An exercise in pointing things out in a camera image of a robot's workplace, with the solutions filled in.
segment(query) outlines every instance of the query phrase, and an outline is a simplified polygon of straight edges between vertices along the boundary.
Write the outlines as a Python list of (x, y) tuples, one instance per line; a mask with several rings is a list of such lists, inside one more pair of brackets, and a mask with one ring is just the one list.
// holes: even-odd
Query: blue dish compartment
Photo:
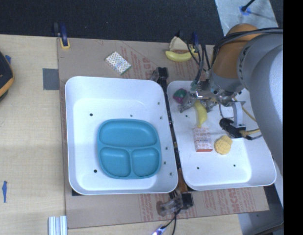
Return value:
[(148, 178), (160, 169), (158, 132), (146, 121), (107, 120), (98, 129), (97, 145), (100, 167), (112, 178)]

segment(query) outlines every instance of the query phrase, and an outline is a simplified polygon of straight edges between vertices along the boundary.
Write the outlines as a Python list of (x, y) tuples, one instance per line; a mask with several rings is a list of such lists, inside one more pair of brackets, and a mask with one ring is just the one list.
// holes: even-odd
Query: wooden table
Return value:
[[(47, 235), (48, 217), (66, 215), (59, 91), (43, 89), (42, 72), (58, 68), (56, 38), (0, 35), (0, 51), (11, 57), (15, 73), (15, 82), (0, 103), (0, 235)], [(73, 229), (68, 234), (151, 235), (163, 223)], [(233, 214), (179, 219), (175, 235), (184, 234), (242, 232)]]

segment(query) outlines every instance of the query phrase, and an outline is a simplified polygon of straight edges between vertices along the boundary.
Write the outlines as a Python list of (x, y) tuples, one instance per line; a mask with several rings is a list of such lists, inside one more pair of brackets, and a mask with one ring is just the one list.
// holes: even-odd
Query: robotic arm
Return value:
[(248, 90), (260, 132), (283, 175), (282, 72), (283, 30), (237, 24), (215, 45), (211, 74), (206, 81), (191, 85), (180, 112), (198, 99), (207, 112), (216, 104), (232, 107), (234, 121), (223, 118), (220, 126), (240, 138), (245, 130), (241, 117), (244, 102), (234, 98)]

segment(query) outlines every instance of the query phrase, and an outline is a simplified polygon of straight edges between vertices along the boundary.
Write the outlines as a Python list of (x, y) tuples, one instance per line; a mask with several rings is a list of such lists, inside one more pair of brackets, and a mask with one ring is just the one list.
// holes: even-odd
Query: cardboard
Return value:
[[(171, 215), (161, 216), (156, 208), (157, 203), (165, 203), (170, 200), (169, 194), (82, 196), (72, 191), (68, 179), (64, 86), (66, 81), (73, 76), (150, 79), (152, 72), (157, 67), (167, 67), (169, 73), (167, 83), (169, 84), (175, 80), (193, 80), (198, 65), (193, 59), (183, 63), (167, 59), (164, 52), (169, 49), (168, 43), (74, 38), (70, 39), (70, 43), (69, 49), (63, 49), (60, 40), (57, 40), (68, 229), (171, 219)], [(209, 57), (212, 50), (212, 46), (207, 46)], [(132, 65), (131, 69), (123, 75), (117, 74), (105, 62), (105, 58), (114, 51), (120, 53)], [(258, 212), (269, 209), (263, 187), (192, 191), (191, 193), (194, 206), (180, 212), (177, 216), (178, 219)]]

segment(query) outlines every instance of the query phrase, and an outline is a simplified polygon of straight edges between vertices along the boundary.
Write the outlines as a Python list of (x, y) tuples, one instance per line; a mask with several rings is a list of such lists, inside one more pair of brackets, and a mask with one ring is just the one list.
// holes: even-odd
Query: white tray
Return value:
[[(257, 187), (271, 185), (276, 180), (274, 162), (264, 139), (253, 141), (232, 139), (231, 150), (226, 155), (220, 155), (215, 150), (211, 152), (196, 152), (192, 130), (197, 127), (197, 113), (194, 107), (180, 113), (178, 103), (173, 99), (174, 93), (184, 88), (190, 89), (192, 81), (174, 81), (168, 86), (168, 98), (177, 138), (177, 146), (181, 168), (186, 184), (194, 190), (212, 190), (224, 188)], [(244, 107), (253, 114), (248, 91), (236, 97), (246, 101)], [(231, 107), (223, 107), (226, 117), (233, 116)], [(202, 127), (208, 127), (212, 146), (216, 139), (226, 132), (219, 126), (222, 118), (219, 107), (207, 113), (208, 119)], [(257, 128), (257, 124), (245, 113), (243, 116), (247, 130)]]
[[(150, 80), (77, 76), (65, 85), (69, 181), (84, 195), (167, 193), (177, 186), (177, 166), (162, 88)], [(161, 167), (144, 179), (115, 179), (102, 171), (96, 136), (108, 119), (144, 120), (158, 132)]]

